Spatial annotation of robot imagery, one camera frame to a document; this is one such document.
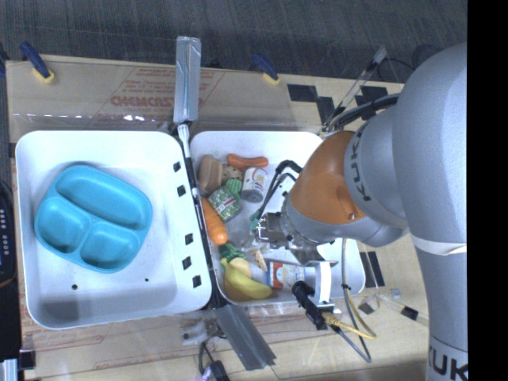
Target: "carrot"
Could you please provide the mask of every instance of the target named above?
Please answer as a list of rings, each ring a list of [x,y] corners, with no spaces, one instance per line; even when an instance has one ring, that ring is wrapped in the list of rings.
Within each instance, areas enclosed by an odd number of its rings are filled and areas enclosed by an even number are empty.
[[[236,154],[228,154],[226,161],[228,161],[229,165],[238,169],[247,169],[250,167],[265,168],[268,166],[268,158],[266,156],[244,158]]]
[[[222,222],[220,216],[215,209],[210,205],[208,199],[202,198],[201,204],[203,206],[203,213],[205,214],[205,224],[208,236],[216,245],[223,245],[228,241],[228,232]]]

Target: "blue divided plate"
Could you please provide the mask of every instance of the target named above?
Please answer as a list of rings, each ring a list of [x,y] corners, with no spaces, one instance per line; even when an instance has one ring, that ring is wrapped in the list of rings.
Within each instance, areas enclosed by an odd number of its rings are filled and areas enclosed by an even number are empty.
[[[152,204],[143,192],[95,167],[75,165],[49,187],[35,233],[58,256],[111,273],[133,261],[151,224]]]

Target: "tin can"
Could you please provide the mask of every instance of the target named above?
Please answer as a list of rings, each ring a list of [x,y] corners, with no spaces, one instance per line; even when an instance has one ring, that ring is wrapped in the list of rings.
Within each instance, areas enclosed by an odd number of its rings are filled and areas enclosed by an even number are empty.
[[[240,203],[227,187],[218,188],[208,197],[208,201],[224,222],[235,217],[241,211]]]
[[[264,191],[268,180],[268,173],[258,167],[250,167],[245,171],[244,185],[240,197],[247,202],[259,203],[264,198]]]

